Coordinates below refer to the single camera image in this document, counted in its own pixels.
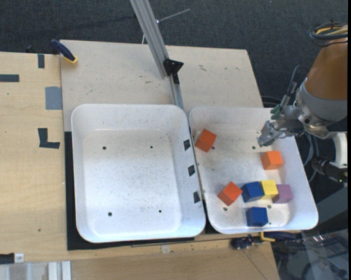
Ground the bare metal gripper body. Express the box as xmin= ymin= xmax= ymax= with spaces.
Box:
xmin=272 ymin=106 xmax=331 ymax=140

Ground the black cylinder on white bracket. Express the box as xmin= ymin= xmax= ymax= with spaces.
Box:
xmin=311 ymin=131 xmax=349 ymax=184

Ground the pale wood board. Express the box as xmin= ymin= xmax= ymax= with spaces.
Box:
xmin=59 ymin=38 xmax=274 ymax=249

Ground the yellow cube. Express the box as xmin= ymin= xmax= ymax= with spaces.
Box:
xmin=259 ymin=180 xmax=279 ymax=200

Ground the purple cube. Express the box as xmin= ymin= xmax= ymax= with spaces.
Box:
xmin=272 ymin=184 xmax=294 ymax=205

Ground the white plastic tray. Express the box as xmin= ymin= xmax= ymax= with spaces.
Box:
xmin=188 ymin=106 xmax=319 ymax=235
xmin=71 ymin=103 xmax=207 ymax=244

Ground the blue cube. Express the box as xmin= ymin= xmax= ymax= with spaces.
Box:
xmin=245 ymin=206 xmax=269 ymax=228
xmin=240 ymin=181 xmax=265 ymax=204

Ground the orange cube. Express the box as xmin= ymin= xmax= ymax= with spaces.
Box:
xmin=260 ymin=150 xmax=284 ymax=171
xmin=194 ymin=128 xmax=218 ymax=153
xmin=217 ymin=181 xmax=244 ymax=207

